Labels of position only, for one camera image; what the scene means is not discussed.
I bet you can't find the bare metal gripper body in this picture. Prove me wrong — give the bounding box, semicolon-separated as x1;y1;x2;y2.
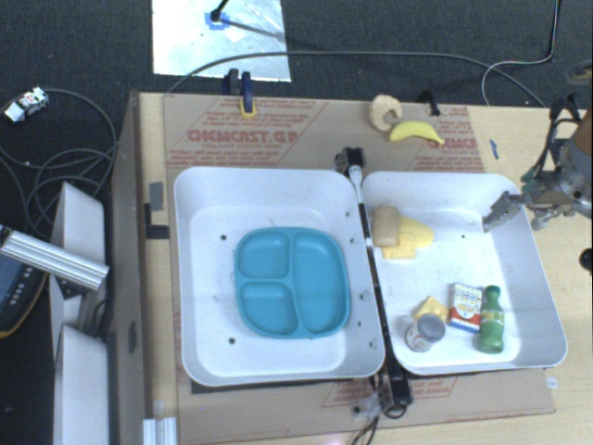
522;170;593;217

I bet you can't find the white plastic tray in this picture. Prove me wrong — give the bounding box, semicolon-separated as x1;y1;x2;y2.
360;170;569;376
173;165;387;388

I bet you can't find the yellow cheese wedge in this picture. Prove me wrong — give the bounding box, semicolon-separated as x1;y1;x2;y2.
397;214;436;250

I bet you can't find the white red and yellow carton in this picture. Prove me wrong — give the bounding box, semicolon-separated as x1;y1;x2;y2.
446;282;485;335

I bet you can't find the flat yellow cheese slice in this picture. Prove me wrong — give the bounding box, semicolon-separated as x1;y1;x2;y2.
381;239;419;261

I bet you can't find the green bottle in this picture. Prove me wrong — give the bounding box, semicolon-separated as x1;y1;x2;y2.
472;285;507;355

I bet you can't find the small yellow wedge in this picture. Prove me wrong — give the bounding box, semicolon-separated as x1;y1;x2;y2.
411;296;450;324

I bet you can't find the tan bread slice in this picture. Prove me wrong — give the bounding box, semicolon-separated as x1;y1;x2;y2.
372;205;402;248

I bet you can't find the yellow banana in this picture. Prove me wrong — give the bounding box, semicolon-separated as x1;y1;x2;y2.
388;121;447;147

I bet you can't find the thin black and white rod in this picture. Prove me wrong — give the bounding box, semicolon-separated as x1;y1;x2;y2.
347;164;410;405

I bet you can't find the small grey-topped can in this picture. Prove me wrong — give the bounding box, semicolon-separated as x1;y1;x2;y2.
404;312;447;353

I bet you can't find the beige croissant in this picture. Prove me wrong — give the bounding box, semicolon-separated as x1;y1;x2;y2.
369;94;405;133

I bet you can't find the blue divided plate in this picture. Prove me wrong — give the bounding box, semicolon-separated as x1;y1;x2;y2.
233;226;352;340

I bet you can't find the brown cardboard board red print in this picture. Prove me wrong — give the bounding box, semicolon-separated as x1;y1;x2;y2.
161;93;557;431

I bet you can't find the black block with thin wires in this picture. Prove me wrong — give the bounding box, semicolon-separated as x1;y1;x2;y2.
334;146;367;173
377;372;414;411

